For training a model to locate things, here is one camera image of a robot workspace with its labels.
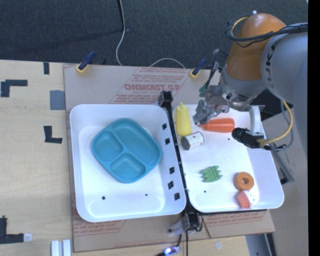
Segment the toy donut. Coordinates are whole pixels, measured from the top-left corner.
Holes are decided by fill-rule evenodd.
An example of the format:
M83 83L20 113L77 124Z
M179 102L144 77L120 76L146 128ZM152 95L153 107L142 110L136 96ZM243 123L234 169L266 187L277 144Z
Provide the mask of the toy donut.
M239 172L234 178L235 187L240 190L250 190L254 186L254 178L247 172Z

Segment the gray carpet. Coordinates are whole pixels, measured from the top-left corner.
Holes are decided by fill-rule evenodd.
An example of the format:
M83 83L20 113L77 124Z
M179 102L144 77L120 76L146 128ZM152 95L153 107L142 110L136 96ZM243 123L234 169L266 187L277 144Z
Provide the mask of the gray carpet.
M194 68L217 48L228 53L225 24L253 10L287 25L308 21L306 0L122 0L122 6L127 31L118 57L124 66L172 58ZM117 0L7 0L0 10L2 60L79 63L95 51L95 61L119 65L123 27ZM170 60L156 66L180 67ZM280 111L276 102L263 92L254 103L266 105L272 116Z

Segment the yellow mustard bottle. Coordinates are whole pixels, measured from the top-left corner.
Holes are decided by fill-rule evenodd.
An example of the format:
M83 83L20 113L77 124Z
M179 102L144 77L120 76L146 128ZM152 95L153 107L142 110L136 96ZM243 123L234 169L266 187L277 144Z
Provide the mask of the yellow mustard bottle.
M182 102L180 102L180 105L175 109L175 127L176 133L180 136L191 134L188 108Z

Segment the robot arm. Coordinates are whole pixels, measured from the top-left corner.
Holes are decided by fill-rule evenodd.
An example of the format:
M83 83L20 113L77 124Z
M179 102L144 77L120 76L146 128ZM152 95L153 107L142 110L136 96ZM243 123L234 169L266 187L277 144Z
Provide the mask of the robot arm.
M243 21L235 37L233 30ZM222 68L219 85L205 88L205 99L199 101L193 116L195 124L207 123L229 108L250 111L253 99L268 89L277 98L294 105L295 111L298 110L297 120L303 119L300 126L305 126L298 130L306 134L308 23L286 26L270 14L253 13L230 21L227 35L234 43Z

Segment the white plastic container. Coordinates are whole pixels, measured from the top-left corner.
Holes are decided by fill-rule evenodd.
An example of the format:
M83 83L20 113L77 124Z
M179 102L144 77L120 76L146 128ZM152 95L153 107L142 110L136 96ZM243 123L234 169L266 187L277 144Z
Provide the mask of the white plastic container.
M186 106L189 118L193 120L197 105ZM249 112L230 109L214 118L232 118L235 127L251 127ZM270 151L249 148L233 139L231 132L206 131L194 122L191 122L191 129L192 133L202 133L202 145L185 150L181 136L177 135L177 139L189 200L196 210L202 213L236 212L275 209L283 204L284 193ZM214 182L204 182L201 170L212 166L218 166L222 177ZM250 208L241 208L237 202L239 191L234 179L239 172L247 172L254 179L255 185L250 191L257 203Z
M159 144L162 158L133 183L116 180L92 152L94 137L112 122L128 118ZM174 215L186 207L167 113L148 104L82 104L70 112L76 208L88 222Z

